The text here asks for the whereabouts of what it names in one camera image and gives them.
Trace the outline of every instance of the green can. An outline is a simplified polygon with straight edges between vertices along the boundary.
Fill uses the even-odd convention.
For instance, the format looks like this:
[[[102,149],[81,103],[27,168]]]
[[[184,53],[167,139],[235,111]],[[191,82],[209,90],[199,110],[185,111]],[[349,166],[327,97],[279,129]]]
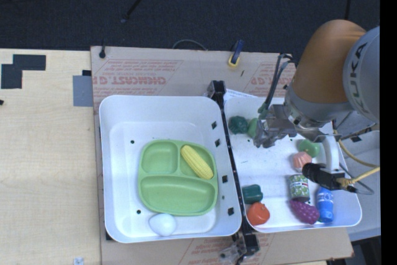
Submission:
[[[307,202],[310,200],[309,180],[302,174],[294,174],[288,178],[290,193],[293,200]]]

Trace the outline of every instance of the white plastic tray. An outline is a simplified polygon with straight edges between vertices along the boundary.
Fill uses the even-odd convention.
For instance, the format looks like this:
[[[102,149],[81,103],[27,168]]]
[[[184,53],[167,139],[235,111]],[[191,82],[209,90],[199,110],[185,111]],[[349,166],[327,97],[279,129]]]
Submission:
[[[225,104],[225,115],[230,117],[243,116],[250,120],[258,116],[257,110],[265,99],[260,97],[234,97]],[[283,99],[273,98],[273,104],[282,104]],[[323,128],[326,133],[332,133],[331,124]],[[298,173],[292,164],[292,156],[298,153],[298,142],[304,139],[297,135],[294,138],[286,136],[277,140],[270,148],[256,148],[251,138],[246,134],[233,134],[230,132],[230,143],[233,150],[234,161],[240,181],[240,186],[258,184],[264,194],[262,203],[270,212],[270,219],[263,225],[253,226],[257,231],[273,233],[280,231],[304,230],[322,227],[351,227],[358,224],[362,217],[362,210],[357,198],[343,190],[333,191],[334,195],[334,220],[332,223],[316,222],[313,225],[302,223],[293,214],[288,201],[290,190],[287,178]],[[339,162],[344,166],[344,157],[339,145]],[[321,146],[320,154],[313,158],[314,163],[325,163],[324,148]],[[315,194],[319,185],[309,181],[310,204],[315,205]]]
[[[241,210],[216,102],[207,97],[114,95],[100,104],[99,118],[105,227],[114,240],[135,243],[229,236],[238,231]],[[155,139],[185,140],[206,147],[218,171],[215,207],[204,215],[176,217],[177,228],[170,236],[159,236],[150,229],[148,221],[156,212],[145,207],[138,193],[140,154]]]

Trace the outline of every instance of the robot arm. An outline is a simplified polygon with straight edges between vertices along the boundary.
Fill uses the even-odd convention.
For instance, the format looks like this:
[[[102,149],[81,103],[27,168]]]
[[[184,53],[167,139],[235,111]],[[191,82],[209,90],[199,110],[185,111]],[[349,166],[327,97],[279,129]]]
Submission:
[[[328,189],[337,188],[339,157],[331,149],[340,136],[323,133],[321,128],[353,110],[380,123],[379,52],[380,27],[366,32],[347,20],[323,24],[301,56],[284,104],[258,110],[254,144],[269,148],[297,133],[322,143],[327,153],[326,167],[321,168],[324,181],[313,180],[319,175],[312,175],[314,167],[304,167],[303,173]]]

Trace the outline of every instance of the black tape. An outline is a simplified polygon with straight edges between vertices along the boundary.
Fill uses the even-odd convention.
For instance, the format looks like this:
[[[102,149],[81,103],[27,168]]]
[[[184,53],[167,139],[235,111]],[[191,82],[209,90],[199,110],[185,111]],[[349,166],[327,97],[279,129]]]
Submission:
[[[1,88],[22,89],[22,71],[45,71],[45,55],[16,55],[13,64],[1,65]]]

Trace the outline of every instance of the cardboard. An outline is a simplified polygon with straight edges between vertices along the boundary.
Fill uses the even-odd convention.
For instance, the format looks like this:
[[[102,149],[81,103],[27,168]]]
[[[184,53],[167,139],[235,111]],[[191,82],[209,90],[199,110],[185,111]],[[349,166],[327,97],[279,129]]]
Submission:
[[[202,96],[211,81],[224,81],[226,88],[245,94],[267,95],[278,53],[241,52],[238,66],[228,65],[231,52],[169,50],[151,48],[91,47],[94,120],[98,171],[100,242],[103,265],[229,264],[220,252],[233,244],[231,237],[194,238],[161,242],[123,244],[106,239],[102,161],[99,139],[100,102],[112,94]],[[284,70],[274,97],[283,97],[295,67]],[[353,249],[345,228],[257,233],[260,251],[243,264],[291,264],[349,258]]]

